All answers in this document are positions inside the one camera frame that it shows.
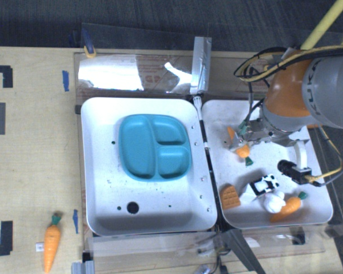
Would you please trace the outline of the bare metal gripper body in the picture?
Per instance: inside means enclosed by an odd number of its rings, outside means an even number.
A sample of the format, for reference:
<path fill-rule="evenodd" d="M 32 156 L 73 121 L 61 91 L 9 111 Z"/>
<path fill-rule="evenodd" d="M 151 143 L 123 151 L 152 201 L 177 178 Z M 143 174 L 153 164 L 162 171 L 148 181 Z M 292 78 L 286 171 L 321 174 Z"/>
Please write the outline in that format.
<path fill-rule="evenodd" d="M 246 143 L 275 143 L 283 147 L 293 147 L 298 143 L 306 144 L 306 139 L 291 139 L 292 133 L 275 128 L 265 118 L 242 122 L 242 140 Z"/>

